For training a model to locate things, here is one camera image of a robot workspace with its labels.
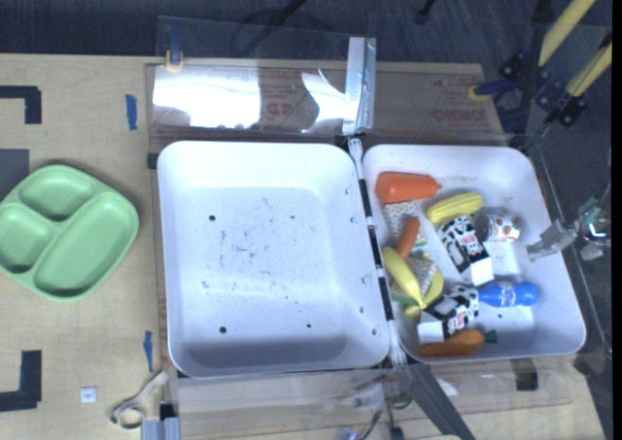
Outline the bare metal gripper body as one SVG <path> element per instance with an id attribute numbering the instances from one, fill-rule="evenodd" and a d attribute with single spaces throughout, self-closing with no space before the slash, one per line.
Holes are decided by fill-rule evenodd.
<path id="1" fill-rule="evenodd" d="M 611 238 L 607 232 L 610 220 L 600 207 L 580 207 L 577 210 L 579 236 L 584 245 L 580 249 L 581 258 L 585 261 L 595 260 L 605 254 L 611 246 Z"/>

